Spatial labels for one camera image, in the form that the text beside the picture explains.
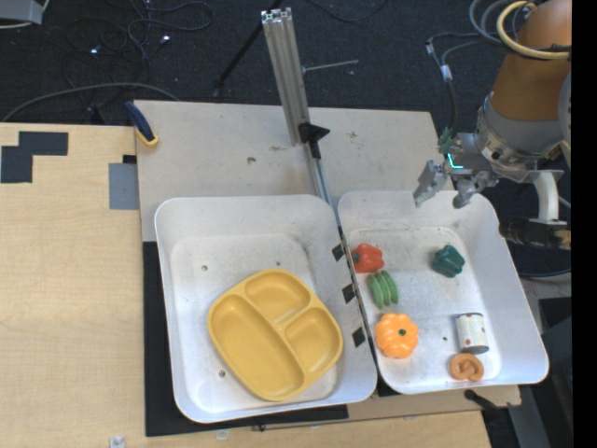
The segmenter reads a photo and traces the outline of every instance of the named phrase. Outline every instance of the toy pumpkin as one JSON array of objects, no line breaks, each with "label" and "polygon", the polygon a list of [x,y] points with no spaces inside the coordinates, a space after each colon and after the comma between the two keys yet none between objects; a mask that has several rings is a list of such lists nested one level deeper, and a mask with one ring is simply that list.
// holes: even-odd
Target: toy pumpkin
[{"label": "toy pumpkin", "polygon": [[375,343],[387,357],[410,357],[419,343],[419,327],[406,314],[383,314],[375,326]]}]

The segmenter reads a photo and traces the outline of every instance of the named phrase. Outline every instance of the toy red pepper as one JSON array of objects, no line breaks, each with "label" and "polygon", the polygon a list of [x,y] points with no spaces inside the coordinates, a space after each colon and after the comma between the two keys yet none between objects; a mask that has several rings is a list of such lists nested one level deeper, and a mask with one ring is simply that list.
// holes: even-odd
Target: toy red pepper
[{"label": "toy red pepper", "polygon": [[383,253],[375,245],[359,244],[351,256],[358,273],[374,273],[383,267]]}]

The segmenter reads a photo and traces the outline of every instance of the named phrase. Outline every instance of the white tray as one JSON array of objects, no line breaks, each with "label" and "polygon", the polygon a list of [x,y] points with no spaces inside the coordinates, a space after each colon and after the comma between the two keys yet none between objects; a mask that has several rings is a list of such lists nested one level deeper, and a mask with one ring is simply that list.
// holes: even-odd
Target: white tray
[{"label": "white tray", "polygon": [[[200,423],[331,406],[368,398],[377,369],[344,256],[333,252],[340,234],[333,210],[308,194],[198,197],[165,201],[155,215],[174,398]],[[317,294],[339,323],[340,359],[313,385],[283,402],[252,395],[228,370],[212,344],[207,315],[214,301],[246,277],[286,269]]]},{"label": "white tray", "polygon": [[[525,298],[492,205],[482,195],[454,209],[456,191],[441,191],[417,208],[410,191],[356,191],[339,202],[340,224],[351,249],[379,247],[384,269],[397,282],[398,304],[379,309],[358,274],[358,290],[371,334],[382,313],[403,312],[419,326],[419,345],[395,359],[376,348],[383,380],[404,394],[482,385],[534,384],[548,373],[548,356]],[[435,252],[453,245],[465,258],[453,278],[431,269]],[[455,317],[484,315],[490,350],[477,355],[485,374],[458,381],[448,363],[460,351]]]}]

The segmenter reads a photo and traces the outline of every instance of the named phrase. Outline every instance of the small can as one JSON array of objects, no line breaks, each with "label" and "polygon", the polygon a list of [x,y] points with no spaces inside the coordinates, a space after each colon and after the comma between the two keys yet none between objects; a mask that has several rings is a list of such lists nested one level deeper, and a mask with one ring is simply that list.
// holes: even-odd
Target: small can
[{"label": "small can", "polygon": [[489,350],[483,314],[469,312],[456,317],[460,350],[469,354],[483,354]]}]

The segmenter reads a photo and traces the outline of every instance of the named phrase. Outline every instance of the black tripod leg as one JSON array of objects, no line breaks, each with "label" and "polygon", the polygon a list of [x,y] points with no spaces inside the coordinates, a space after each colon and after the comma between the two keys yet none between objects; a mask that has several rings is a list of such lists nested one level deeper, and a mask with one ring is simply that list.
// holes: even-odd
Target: black tripod leg
[{"label": "black tripod leg", "polygon": [[[271,4],[271,6],[268,8],[268,11],[273,10],[273,9],[277,8],[278,6],[280,6],[280,4],[283,1],[284,0],[275,0]],[[255,30],[253,30],[253,33],[244,42],[243,47],[239,50],[239,52],[236,54],[236,56],[232,59],[232,61],[228,65],[228,67],[224,70],[224,72],[220,75],[220,77],[215,81],[214,97],[219,95],[220,89],[224,86],[224,81],[226,80],[226,78],[230,75],[230,73],[232,73],[232,70],[234,69],[234,67],[241,60],[241,58],[244,56],[244,54],[251,48],[251,45],[253,45],[253,42],[256,40],[256,38],[259,36],[259,34],[262,31],[263,31],[263,25],[260,22],[259,25],[255,28]]]}]

